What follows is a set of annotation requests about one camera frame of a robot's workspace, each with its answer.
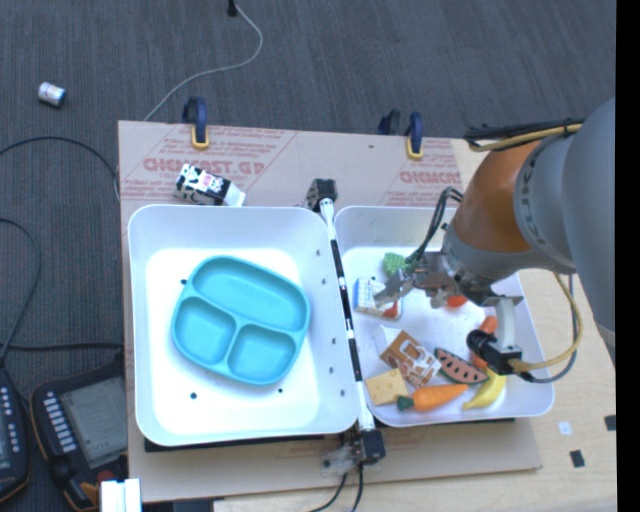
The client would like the yellow banana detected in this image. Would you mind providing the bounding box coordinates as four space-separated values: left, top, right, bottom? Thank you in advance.
462 368 508 412

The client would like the brown cardboard board red print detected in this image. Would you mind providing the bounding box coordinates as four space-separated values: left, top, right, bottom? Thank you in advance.
117 119 544 504

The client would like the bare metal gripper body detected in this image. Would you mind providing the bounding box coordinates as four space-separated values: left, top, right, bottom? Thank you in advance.
412 251 497 306

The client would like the blue and white carton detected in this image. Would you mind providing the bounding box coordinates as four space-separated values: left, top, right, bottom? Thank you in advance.
353 277 404 320

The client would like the blue divided plate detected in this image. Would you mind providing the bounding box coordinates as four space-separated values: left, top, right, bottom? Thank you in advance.
170 255 312 387

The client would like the brown and white carton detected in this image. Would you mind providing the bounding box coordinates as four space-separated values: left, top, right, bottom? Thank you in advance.
379 329 443 389

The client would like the yellow cheese wedge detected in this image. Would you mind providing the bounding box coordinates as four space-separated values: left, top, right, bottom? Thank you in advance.
364 368 410 407

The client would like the orange carrot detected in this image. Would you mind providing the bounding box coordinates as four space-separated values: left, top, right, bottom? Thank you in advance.
396 383 470 414

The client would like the thin black and white rod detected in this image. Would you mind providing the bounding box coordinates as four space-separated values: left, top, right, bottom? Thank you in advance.
319 198 376 432

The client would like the black and white cow carton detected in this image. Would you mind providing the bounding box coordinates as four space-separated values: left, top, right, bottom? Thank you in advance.
173 163 247 207

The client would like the black block with thin wires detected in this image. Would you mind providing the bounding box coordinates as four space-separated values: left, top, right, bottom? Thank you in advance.
305 178 339 212
322 428 387 477

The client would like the black cylinder on white bracket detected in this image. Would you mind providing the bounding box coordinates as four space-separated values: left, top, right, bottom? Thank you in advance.
466 294 525 377

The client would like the white plastic tray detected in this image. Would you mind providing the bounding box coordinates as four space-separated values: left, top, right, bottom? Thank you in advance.
333 205 556 428
127 203 369 448

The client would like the small silver can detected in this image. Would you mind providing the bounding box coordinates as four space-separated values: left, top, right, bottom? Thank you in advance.
37 81 67 108

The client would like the watermelon slice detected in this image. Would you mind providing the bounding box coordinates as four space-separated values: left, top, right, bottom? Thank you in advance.
433 348 489 386

